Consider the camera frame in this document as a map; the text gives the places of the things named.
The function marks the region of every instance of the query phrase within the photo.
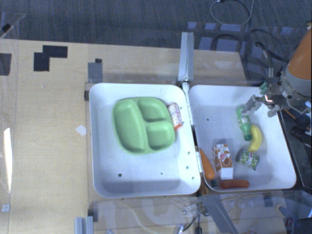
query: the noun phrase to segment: juice box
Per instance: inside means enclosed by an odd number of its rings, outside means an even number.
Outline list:
[[[174,124],[174,128],[176,130],[183,125],[179,106],[176,103],[172,103],[168,107],[168,110],[172,119],[172,123]]]
[[[213,146],[214,164],[217,174],[222,180],[233,179],[233,163],[227,144]]]

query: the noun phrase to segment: sausage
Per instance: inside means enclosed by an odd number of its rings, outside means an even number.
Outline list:
[[[229,189],[229,188],[248,188],[249,181],[243,179],[230,179],[224,180],[220,183],[222,189]]]
[[[203,165],[204,175],[206,180],[212,180],[215,178],[215,171],[208,160],[207,156],[203,152],[203,150],[199,149],[200,157],[201,157],[201,163]]]

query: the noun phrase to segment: green plate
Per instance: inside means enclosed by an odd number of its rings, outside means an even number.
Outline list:
[[[122,99],[113,107],[119,145],[131,154],[148,154],[170,147],[175,130],[166,105],[157,98]]]

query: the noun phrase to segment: white paper scrap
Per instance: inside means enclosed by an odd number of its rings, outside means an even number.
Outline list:
[[[10,211],[10,205],[2,205],[2,212],[9,212]]]
[[[85,136],[87,134],[87,129],[83,126],[80,125],[76,128],[76,131],[81,135],[81,136]]]

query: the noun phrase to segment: banana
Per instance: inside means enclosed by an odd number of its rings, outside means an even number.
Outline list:
[[[248,149],[249,152],[255,152],[257,151],[260,146],[261,146],[261,143],[262,143],[262,133],[261,133],[261,130],[252,124],[252,128],[250,130],[253,138],[251,140],[251,143],[250,143],[250,147]]]

